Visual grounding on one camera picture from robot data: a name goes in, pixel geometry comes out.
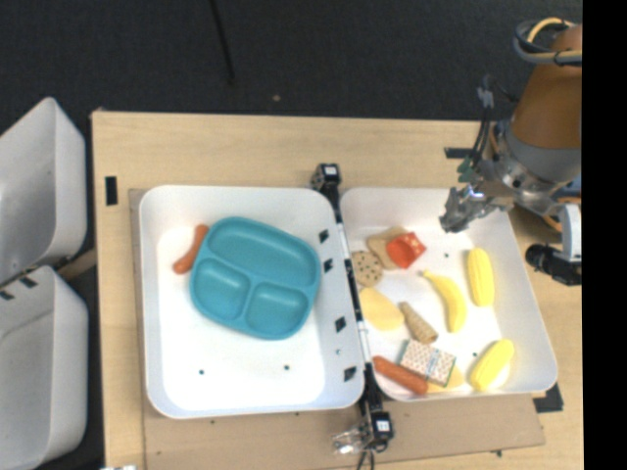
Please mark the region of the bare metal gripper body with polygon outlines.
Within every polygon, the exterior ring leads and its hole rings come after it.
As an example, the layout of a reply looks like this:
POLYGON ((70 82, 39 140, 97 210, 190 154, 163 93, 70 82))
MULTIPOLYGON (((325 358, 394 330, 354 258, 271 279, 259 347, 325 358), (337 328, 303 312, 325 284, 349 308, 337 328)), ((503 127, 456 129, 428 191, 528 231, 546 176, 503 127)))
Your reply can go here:
POLYGON ((562 206, 554 194, 558 183, 546 181, 516 159, 494 156, 481 160, 470 178, 472 194, 482 199, 486 212, 508 212, 520 206, 539 216, 556 214, 562 206))

